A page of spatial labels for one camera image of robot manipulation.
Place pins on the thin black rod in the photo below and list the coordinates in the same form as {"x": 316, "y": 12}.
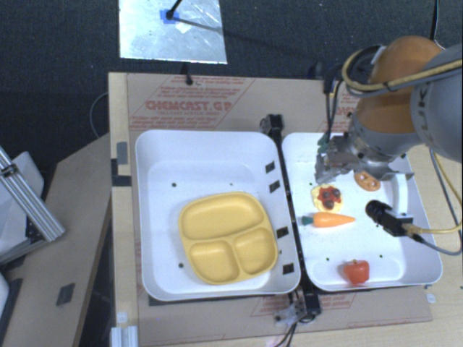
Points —
{"x": 291, "y": 208}

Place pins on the red bell pepper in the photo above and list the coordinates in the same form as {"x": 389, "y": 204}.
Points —
{"x": 356, "y": 271}

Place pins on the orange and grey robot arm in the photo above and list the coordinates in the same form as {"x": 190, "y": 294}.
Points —
{"x": 398, "y": 85}

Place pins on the brown cardboard board red print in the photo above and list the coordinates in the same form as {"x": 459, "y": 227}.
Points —
{"x": 224, "y": 103}

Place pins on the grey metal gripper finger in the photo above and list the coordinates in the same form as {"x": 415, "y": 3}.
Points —
{"x": 333, "y": 175}
{"x": 320, "y": 170}

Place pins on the yellow divided plate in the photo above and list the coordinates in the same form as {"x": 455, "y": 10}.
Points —
{"x": 224, "y": 237}

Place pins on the black cylinder on white bracket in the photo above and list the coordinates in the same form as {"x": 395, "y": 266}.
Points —
{"x": 385, "y": 215}

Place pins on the yellow pizza slice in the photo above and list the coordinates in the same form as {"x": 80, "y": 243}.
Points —
{"x": 326, "y": 198}

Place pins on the white plastic tray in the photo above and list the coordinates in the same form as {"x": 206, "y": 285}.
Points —
{"x": 361, "y": 244}
{"x": 202, "y": 157}

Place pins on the orange carrot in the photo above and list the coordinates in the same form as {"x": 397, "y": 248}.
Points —
{"x": 331, "y": 220}

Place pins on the brown pretzel biscuit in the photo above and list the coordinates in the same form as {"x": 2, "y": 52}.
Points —
{"x": 367, "y": 181}

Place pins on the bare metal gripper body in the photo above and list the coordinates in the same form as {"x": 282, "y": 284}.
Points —
{"x": 343, "y": 155}

